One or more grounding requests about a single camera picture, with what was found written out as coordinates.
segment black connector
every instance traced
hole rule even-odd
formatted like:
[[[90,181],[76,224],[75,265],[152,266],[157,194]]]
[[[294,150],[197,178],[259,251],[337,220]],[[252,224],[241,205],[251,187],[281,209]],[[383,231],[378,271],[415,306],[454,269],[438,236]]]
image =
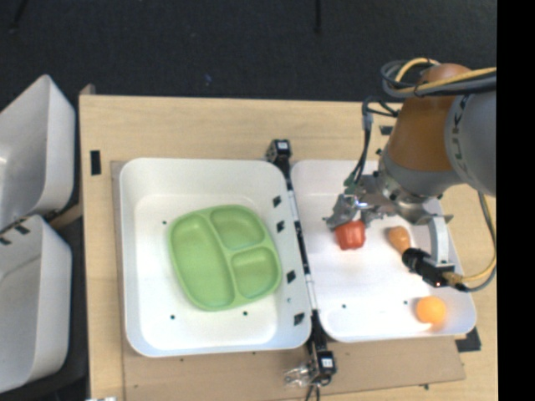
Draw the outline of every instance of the black connector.
[[[409,248],[401,256],[405,264],[413,272],[416,272],[422,279],[435,288],[447,287],[448,281],[442,276],[444,272],[453,272],[454,265],[434,266],[428,259],[431,255],[419,248]]]

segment orange ball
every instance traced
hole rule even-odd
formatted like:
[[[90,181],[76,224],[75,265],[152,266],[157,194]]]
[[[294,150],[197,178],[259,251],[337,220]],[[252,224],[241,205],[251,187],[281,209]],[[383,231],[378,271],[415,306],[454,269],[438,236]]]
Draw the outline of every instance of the orange ball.
[[[446,317],[446,304],[439,297],[422,297],[416,303],[416,316],[422,322],[437,324]]]

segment green divided tray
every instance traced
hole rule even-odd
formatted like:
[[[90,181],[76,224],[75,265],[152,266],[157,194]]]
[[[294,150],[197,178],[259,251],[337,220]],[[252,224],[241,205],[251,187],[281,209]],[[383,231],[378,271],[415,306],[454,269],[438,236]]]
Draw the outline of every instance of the green divided tray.
[[[281,282],[273,240],[245,206],[213,206],[177,218],[169,227],[168,246],[184,292],[208,311],[254,302]]]

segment table surface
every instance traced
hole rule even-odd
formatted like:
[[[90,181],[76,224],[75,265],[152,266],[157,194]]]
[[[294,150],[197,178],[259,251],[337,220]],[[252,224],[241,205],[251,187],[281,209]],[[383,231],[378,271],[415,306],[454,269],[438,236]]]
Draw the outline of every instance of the table surface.
[[[111,166],[141,156],[260,159],[273,139],[290,140],[294,161],[356,160],[364,139],[360,103],[83,94],[79,119],[91,397],[303,399],[304,389],[285,388],[282,380],[284,370],[306,359],[303,349],[158,360],[133,352],[123,338]],[[375,118],[370,159],[388,139],[379,126],[393,123]],[[492,242],[476,192],[452,187],[441,204],[455,216],[449,228],[464,271],[479,272]],[[495,215],[494,199],[490,206]],[[322,388],[322,398],[497,399],[496,279],[472,298],[481,351],[458,354],[453,338],[331,343],[339,373]],[[425,383],[431,385],[422,388]]]

